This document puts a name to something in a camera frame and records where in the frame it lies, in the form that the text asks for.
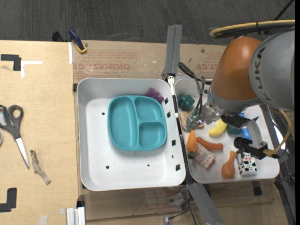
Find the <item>scissors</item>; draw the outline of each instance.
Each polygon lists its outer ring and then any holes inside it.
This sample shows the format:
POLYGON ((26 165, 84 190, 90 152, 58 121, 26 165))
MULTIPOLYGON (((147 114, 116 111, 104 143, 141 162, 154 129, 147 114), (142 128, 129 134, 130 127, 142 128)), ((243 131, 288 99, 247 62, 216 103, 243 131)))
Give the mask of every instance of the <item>scissors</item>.
POLYGON ((12 105, 8 109, 5 106, 0 105, 0 128, 7 130, 13 135, 15 141, 18 144, 18 148, 26 164, 26 167, 29 169, 26 150, 20 134, 20 123, 23 115, 23 109, 18 105, 12 105), (16 110, 20 112, 18 117, 14 116, 14 111, 16 110))

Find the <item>clip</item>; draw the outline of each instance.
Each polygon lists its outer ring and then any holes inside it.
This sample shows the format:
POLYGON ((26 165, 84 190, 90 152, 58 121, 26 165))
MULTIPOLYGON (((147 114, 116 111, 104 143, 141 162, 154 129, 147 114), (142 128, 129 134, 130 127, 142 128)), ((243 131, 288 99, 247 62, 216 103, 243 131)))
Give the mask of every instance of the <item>clip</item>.
POLYGON ((83 45, 81 39, 73 29, 69 30, 69 35, 71 37, 71 40, 75 42, 75 48, 78 50, 78 52, 86 53, 87 51, 86 46, 83 45))

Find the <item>scissors blade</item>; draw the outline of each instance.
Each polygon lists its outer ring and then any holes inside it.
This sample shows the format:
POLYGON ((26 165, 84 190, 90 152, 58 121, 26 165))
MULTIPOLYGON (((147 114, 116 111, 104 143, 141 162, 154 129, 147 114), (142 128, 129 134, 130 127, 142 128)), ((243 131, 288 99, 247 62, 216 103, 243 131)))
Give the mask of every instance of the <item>scissors blade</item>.
POLYGON ((24 160, 24 163, 25 165, 27 166, 27 168, 29 169, 29 162, 28 162, 28 158, 27 158, 27 155, 26 155, 26 150, 25 150, 25 147, 24 147, 24 144, 23 144, 23 141, 22 141, 22 138, 17 138, 15 140, 18 144, 18 148, 20 150, 20 153, 22 155, 22 158, 24 160))

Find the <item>blue plate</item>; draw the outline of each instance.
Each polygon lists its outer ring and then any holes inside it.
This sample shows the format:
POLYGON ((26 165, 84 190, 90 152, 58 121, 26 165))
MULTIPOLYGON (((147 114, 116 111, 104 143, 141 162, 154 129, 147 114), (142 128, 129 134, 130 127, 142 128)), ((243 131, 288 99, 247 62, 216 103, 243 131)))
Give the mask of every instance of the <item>blue plate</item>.
POLYGON ((164 110, 151 97, 116 97, 108 107, 108 131, 112 143, 119 149, 157 149, 167 138, 164 110))

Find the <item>scissors handle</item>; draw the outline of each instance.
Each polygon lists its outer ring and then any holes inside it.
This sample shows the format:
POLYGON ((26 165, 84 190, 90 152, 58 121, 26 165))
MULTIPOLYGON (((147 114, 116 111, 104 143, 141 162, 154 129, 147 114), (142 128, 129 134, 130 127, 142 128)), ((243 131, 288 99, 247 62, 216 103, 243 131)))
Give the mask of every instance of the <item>scissors handle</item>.
POLYGON ((13 135, 14 139, 20 138, 21 134, 19 130, 11 124, 8 109, 5 106, 0 105, 0 113, 3 113, 3 119, 4 119, 4 121, 0 120, 0 128, 4 128, 8 130, 13 135))
POLYGON ((20 124, 21 124, 21 120, 24 115, 23 109, 18 105, 12 105, 8 108, 8 114, 9 114, 11 120, 13 121, 14 127, 20 131, 20 124), (15 110, 18 110, 20 112, 19 116, 17 116, 17 117, 14 116, 15 110))

